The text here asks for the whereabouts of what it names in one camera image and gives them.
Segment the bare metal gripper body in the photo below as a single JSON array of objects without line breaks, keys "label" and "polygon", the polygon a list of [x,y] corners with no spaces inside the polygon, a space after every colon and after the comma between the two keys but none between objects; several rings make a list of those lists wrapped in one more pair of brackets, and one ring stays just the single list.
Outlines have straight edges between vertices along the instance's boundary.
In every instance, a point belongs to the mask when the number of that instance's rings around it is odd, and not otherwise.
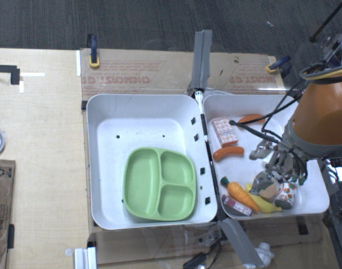
[{"label": "bare metal gripper body", "polygon": [[304,183],[308,178],[307,159],[297,149],[275,145],[265,172],[279,183]]}]

